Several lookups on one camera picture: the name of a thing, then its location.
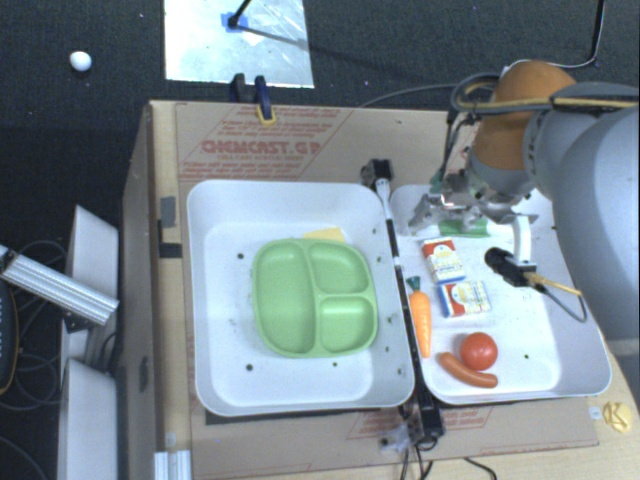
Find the white ball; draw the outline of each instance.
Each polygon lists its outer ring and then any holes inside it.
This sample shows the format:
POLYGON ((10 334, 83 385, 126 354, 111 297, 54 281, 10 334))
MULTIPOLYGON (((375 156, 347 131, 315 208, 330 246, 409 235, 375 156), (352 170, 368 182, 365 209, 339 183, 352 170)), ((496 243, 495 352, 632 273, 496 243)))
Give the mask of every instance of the white ball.
POLYGON ((69 62, 76 71, 87 71, 91 69, 91 55, 87 52, 73 52, 69 55, 69 62))

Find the dark background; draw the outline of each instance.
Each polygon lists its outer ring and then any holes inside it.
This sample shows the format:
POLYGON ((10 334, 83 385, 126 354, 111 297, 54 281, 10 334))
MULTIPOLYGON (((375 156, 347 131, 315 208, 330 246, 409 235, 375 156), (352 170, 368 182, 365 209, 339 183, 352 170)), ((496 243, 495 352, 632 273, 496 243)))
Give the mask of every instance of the dark background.
MULTIPOLYGON (((303 1, 316 88, 273 89, 275 103, 356 106, 520 58, 580 63, 590 51, 597 3, 303 1)), ((573 72, 578 80, 638 85, 639 7, 639 0, 607 0, 599 60, 573 72)), ((118 225, 145 102, 227 100, 222 85, 165 80, 163 33, 163 0, 0 0, 0 244, 17 249, 49 239, 66 246, 76 204, 118 225), (93 57, 86 77, 69 66, 76 49, 93 57)), ((447 98, 420 93, 386 106, 446 109, 447 98)), ((39 317, 25 349, 55 356, 57 320, 54 311, 39 317)), ((50 380, 41 375, 31 382, 46 393, 50 380)), ((0 436, 55 478, 57 408, 0 408, 0 436)), ((23 478, 37 476, 0 444, 0 479, 23 478)))

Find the small box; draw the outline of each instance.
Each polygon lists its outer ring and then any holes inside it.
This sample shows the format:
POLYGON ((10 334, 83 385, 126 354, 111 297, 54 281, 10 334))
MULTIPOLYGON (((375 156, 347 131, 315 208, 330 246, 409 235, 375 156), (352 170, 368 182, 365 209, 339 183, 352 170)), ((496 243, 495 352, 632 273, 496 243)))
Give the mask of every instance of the small box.
POLYGON ((436 238, 422 243, 431 277, 436 283, 460 281, 465 273, 451 238, 436 238))
POLYGON ((440 286, 440 299, 447 316, 485 313, 491 309, 482 281, 440 286))

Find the yellow round object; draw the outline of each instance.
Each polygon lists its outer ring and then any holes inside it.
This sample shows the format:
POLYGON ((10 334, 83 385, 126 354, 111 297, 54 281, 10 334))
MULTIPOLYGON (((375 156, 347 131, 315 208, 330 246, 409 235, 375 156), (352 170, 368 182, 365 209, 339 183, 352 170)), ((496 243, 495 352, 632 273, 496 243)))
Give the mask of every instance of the yellow round object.
POLYGON ((628 405, 607 402, 602 411, 602 416, 607 425, 618 432, 625 433, 631 430, 633 412, 628 405))

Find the white tray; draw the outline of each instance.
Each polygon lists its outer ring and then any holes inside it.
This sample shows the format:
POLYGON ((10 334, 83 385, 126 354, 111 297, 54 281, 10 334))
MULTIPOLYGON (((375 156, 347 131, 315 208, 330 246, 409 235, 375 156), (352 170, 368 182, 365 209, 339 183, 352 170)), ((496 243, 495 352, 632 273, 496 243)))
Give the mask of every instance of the white tray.
MULTIPOLYGON (((579 323, 548 297, 533 289, 514 288, 486 266, 487 249, 496 246, 513 252, 510 226, 491 226, 489 238, 454 237, 467 273, 465 280, 484 282, 492 309, 477 315, 445 316, 419 240, 438 237, 439 230, 434 226, 411 236, 406 225, 427 190, 428 187, 422 185, 400 187, 392 196, 391 208, 405 278, 419 275, 422 291, 431 299, 432 356, 422 361, 429 390, 440 400, 454 405, 585 396, 604 391, 611 381, 611 367, 591 314, 586 323, 579 323), (457 351, 464 336, 475 331, 486 332, 498 344, 498 360, 487 370, 498 377, 499 384, 494 389, 468 386, 451 377, 437 362, 439 353, 457 351)), ((538 271, 571 285, 552 230, 549 202, 536 193, 516 210, 539 215, 531 226, 532 260, 538 263, 538 271)), ((575 296, 554 293, 576 314, 581 314, 575 296)))
POLYGON ((210 180, 187 199, 198 397, 223 416, 402 404, 415 378, 377 196, 354 184, 210 180), (267 242, 339 227, 365 256, 378 334, 340 358, 288 358, 258 334, 251 266, 267 242))

